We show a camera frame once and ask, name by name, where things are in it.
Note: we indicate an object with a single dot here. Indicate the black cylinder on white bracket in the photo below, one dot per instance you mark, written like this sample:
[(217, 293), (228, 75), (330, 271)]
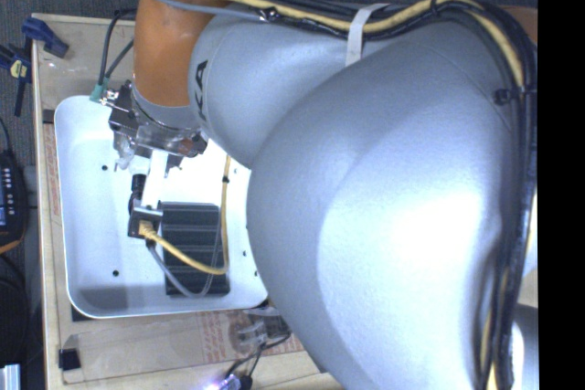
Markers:
[(192, 242)]

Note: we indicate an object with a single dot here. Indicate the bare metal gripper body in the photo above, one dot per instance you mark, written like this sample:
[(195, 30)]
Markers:
[(151, 137)]

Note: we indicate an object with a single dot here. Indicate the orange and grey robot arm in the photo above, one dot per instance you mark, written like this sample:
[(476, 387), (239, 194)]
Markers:
[(365, 196)]

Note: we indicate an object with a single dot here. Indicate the white plastic tray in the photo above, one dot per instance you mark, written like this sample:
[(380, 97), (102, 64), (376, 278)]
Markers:
[(91, 214)]

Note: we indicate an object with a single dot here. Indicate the brown cardboard board, red print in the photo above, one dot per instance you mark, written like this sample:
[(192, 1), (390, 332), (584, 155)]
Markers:
[(151, 347)]

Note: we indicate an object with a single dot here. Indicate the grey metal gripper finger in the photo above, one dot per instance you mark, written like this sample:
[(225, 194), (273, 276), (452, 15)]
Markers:
[(123, 155), (173, 163)]

